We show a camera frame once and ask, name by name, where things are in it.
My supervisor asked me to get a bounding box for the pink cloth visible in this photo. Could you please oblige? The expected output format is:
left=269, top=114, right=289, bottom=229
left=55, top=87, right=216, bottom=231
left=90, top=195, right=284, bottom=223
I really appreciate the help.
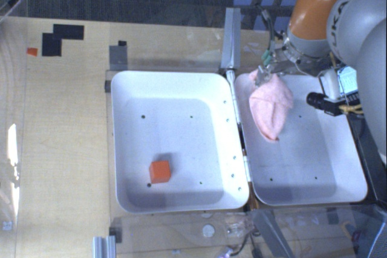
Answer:
left=248, top=68, right=294, bottom=143

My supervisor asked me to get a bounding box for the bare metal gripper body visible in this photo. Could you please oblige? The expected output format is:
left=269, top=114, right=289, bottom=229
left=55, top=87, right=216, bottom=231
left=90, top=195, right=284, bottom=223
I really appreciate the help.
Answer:
left=263, top=44, right=304, bottom=74

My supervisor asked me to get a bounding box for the orange cube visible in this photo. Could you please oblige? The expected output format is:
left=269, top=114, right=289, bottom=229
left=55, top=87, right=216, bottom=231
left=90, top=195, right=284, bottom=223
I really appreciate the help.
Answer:
left=148, top=160, right=172, bottom=185

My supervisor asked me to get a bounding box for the white plastic tray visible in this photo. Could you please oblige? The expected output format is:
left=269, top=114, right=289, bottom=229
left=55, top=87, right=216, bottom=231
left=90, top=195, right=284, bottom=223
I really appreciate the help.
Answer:
left=234, top=72, right=369, bottom=207
left=109, top=70, right=250, bottom=216

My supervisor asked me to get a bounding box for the thin black and white rod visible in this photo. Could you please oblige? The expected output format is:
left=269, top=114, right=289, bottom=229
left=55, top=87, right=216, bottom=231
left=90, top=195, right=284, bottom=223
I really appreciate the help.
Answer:
left=225, top=68, right=253, bottom=184

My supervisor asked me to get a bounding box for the black cylinder on white bracket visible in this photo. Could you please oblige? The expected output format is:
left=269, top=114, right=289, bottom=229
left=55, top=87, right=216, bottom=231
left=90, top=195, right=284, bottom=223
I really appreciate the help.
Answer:
left=306, top=68, right=361, bottom=117

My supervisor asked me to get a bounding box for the pale wood board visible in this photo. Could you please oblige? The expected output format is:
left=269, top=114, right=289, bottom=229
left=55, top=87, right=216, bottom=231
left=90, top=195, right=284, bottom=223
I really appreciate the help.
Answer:
left=107, top=20, right=379, bottom=258

